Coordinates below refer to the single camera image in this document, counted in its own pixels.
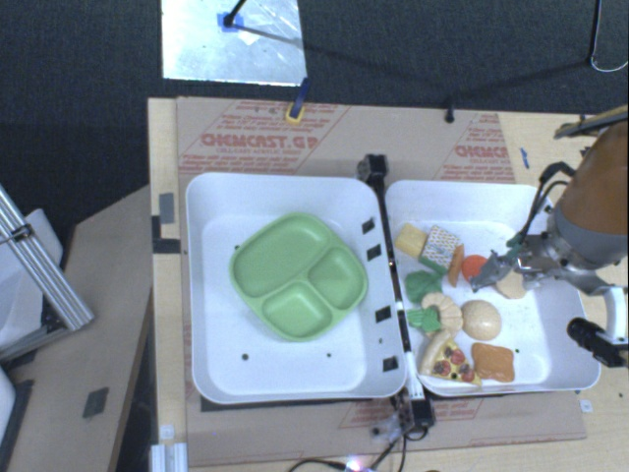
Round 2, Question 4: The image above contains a white patterned carton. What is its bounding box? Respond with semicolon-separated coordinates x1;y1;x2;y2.
421;224;463;267

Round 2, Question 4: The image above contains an orange-brown bread slice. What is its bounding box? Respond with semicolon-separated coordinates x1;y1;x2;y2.
471;342;517;384

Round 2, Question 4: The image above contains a yellow cheese block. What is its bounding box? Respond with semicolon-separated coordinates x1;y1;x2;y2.
394;222;429;258

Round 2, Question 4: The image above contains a beige croissant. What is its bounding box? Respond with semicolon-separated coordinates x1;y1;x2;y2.
420;291;465;336

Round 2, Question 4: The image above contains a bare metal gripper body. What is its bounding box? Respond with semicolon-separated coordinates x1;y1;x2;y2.
510;235;594;295

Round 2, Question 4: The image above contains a round beige bread bun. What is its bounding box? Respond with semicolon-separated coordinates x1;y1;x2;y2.
461;299;503;341

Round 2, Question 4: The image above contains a black cylinder on white bracket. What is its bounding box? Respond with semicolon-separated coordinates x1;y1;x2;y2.
566;285;629;369

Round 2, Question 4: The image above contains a green lettuce leaf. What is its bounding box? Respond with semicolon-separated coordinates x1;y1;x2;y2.
403;256;448;306

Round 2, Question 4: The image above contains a green divided plate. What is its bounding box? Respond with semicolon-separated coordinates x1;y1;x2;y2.
228;211;371;343

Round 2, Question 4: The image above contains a black block with thin wires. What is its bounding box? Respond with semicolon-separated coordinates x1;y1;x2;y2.
357;153;390;183
409;397;436;428

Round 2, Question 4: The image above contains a white plastic tray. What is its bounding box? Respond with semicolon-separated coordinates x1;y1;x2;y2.
384;179;602;397
185;171;409;405

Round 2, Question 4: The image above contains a thin black and white rod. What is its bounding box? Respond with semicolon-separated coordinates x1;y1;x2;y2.
371;174;425;403

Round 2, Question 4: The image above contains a brown cardboard board red print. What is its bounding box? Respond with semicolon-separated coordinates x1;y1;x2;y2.
175;96;589;468

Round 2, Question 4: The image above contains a beige round biscuit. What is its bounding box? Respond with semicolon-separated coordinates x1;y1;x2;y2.
494;272;527;301

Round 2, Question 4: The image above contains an orange tomato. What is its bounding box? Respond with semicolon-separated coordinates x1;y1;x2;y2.
461;255;489;282

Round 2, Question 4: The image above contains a pizza slice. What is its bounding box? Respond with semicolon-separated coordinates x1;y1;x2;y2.
418;329;485;387

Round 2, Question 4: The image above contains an orange biscuit slice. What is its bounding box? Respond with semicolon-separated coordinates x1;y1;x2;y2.
447;244;467;287

